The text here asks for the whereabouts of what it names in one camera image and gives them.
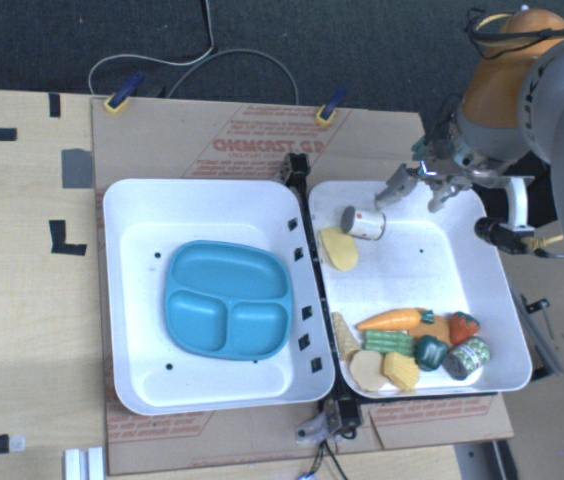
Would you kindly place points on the black cylinder on white bracket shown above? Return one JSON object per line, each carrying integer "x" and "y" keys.
{"x": 499, "y": 233}

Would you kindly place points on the red strawberry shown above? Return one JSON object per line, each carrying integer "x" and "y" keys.
{"x": 463, "y": 327}

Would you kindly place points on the beige ice cream cone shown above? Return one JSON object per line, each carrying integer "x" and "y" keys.
{"x": 344, "y": 335}

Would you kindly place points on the dark green pepper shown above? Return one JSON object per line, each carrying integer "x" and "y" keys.
{"x": 430, "y": 353}

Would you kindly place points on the beige round biscuit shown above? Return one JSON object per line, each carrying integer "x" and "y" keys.
{"x": 367, "y": 370}

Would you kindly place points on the white can with red dots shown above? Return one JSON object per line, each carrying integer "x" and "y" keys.
{"x": 369, "y": 224}

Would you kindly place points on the yellow oval biscuit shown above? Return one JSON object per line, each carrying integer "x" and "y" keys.
{"x": 339, "y": 250}

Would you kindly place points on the yellow ridged corn piece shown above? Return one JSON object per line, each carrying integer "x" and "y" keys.
{"x": 402, "y": 372}

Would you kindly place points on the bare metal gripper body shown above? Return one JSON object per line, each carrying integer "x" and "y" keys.
{"x": 467, "y": 165}

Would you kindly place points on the green beans bundle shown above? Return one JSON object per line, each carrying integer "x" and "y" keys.
{"x": 387, "y": 342}

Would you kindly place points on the white plastic tray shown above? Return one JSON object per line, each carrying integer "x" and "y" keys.
{"x": 137, "y": 268}
{"x": 412, "y": 278}

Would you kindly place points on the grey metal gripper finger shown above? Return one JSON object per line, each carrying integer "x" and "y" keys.
{"x": 442, "y": 194}
{"x": 398, "y": 185}

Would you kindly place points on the green and white can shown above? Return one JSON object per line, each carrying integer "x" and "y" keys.
{"x": 469, "y": 357}

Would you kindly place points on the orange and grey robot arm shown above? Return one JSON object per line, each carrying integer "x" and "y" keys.
{"x": 497, "y": 93}

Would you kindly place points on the orange carrot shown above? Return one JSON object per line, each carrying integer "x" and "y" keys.
{"x": 392, "y": 319}

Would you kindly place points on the blue divided plate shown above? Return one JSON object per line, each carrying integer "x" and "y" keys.
{"x": 222, "y": 298}

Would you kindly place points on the brown cardboard board, red print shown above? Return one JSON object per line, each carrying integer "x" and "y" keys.
{"x": 262, "y": 138}

